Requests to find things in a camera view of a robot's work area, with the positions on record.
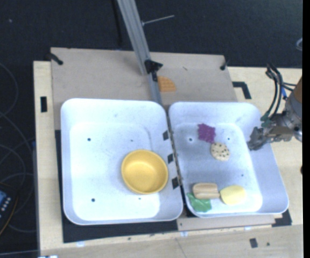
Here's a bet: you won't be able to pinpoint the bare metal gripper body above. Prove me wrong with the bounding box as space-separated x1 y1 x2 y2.
262 112 303 143

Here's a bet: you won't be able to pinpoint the tan chocolate chip biscuit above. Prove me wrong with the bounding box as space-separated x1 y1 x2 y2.
210 142 230 162

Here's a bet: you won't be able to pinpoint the purple grapes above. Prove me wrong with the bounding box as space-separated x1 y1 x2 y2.
197 123 216 144

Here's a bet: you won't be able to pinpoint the yellow rounded slice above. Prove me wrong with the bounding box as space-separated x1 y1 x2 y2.
219 184 247 206

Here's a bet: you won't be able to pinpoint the white plastic tray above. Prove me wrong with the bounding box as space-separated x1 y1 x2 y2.
167 101 290 219
60 98 184 226

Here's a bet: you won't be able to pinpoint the tan bread bun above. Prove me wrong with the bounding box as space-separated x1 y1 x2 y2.
192 182 221 200

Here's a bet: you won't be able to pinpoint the green lettuce leaf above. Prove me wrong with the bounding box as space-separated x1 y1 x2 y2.
186 192 213 213

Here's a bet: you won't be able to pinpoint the yellow bowl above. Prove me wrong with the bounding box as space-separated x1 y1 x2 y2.
121 149 170 195

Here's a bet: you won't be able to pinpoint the brown cardboard board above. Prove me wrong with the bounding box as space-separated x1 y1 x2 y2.
50 47 277 231

